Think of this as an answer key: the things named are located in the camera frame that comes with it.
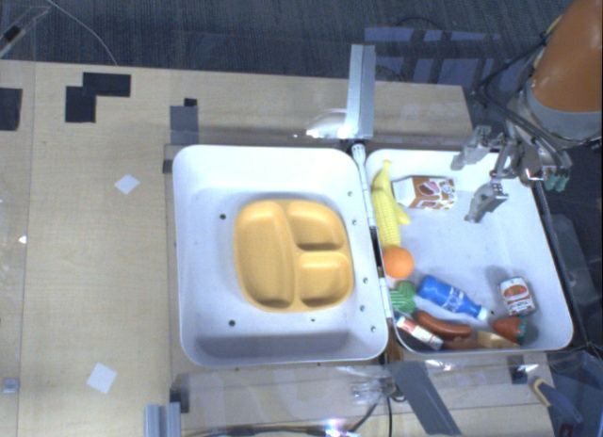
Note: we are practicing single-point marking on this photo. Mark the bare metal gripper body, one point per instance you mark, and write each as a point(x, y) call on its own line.
point(530, 152)

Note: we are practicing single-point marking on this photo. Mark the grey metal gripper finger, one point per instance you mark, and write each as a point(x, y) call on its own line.
point(473, 148)
point(485, 199)

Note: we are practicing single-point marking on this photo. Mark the white and brown carton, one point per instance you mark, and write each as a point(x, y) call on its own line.
point(426, 192)

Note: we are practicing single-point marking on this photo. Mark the white plastic tray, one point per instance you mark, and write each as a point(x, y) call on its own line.
point(207, 256)
point(461, 256)

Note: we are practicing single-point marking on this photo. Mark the yellow banana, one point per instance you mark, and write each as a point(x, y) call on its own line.
point(382, 180)

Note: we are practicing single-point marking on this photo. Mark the yellow corn cob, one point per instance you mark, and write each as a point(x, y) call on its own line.
point(387, 218)

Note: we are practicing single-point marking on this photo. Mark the small red and white can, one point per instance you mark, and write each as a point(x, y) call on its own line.
point(517, 296)

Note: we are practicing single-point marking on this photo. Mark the blue bottle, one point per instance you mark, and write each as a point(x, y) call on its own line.
point(445, 296)

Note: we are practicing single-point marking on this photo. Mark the orange fruit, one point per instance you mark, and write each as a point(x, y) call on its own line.
point(398, 262)

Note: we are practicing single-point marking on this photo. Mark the thin black and white rod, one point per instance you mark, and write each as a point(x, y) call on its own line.
point(368, 199)

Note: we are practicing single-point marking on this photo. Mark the green ribbed toy vegetable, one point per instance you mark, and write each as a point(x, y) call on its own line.
point(403, 296)

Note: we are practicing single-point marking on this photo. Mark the orange carrot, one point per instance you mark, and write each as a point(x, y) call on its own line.
point(508, 328)

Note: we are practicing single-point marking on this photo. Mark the red sausage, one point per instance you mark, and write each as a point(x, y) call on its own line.
point(443, 326)

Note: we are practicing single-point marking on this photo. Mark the tan bread piece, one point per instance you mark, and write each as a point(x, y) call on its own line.
point(493, 340)

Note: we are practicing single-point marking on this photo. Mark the red and white packet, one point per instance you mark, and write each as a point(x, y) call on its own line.
point(419, 333)

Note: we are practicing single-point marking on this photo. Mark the yellow divided plate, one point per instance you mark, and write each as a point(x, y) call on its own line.
point(264, 256)

